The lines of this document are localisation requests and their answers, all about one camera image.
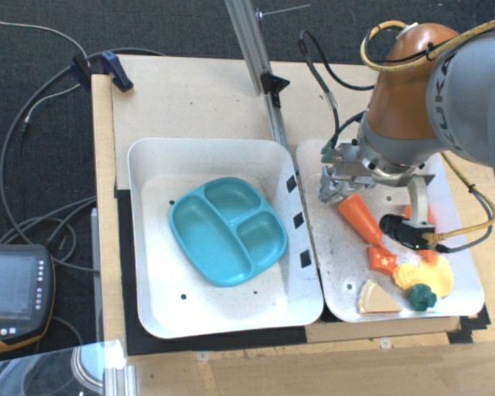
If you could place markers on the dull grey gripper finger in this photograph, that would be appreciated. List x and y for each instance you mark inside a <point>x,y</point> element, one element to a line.
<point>344,191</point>
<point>326,188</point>

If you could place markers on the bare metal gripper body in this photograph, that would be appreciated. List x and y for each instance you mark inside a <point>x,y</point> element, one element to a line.
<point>354,165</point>

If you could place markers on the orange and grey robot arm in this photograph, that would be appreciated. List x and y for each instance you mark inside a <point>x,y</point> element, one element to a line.
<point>404,97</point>

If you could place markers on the orange plastic bottle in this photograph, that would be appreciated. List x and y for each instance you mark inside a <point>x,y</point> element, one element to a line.
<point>361,217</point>

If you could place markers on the white plastic tray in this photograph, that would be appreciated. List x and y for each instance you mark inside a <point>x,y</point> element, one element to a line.
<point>169,303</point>
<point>338,254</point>

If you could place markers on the red block with yellow stars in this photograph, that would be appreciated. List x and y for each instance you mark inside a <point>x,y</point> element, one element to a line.
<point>381,261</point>

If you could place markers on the yellow biscuit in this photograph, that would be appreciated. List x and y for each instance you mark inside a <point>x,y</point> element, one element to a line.
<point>406,276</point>

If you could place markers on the beige pizza slice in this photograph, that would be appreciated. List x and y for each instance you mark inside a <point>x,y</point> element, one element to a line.
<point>377,301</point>

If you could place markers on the pale yellow round bread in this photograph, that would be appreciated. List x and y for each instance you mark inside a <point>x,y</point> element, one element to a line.
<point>439,274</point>

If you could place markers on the blue divided plate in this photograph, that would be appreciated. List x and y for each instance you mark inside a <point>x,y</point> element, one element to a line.
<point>206,229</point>

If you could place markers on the green broccoli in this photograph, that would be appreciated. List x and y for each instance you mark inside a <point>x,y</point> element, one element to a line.
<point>421,297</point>

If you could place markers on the pale wood board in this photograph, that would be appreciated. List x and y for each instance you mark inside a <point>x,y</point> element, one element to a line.
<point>189,109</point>

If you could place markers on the black cylinder on white bracket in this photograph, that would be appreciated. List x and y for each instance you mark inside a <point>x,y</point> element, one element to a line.
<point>400,229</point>

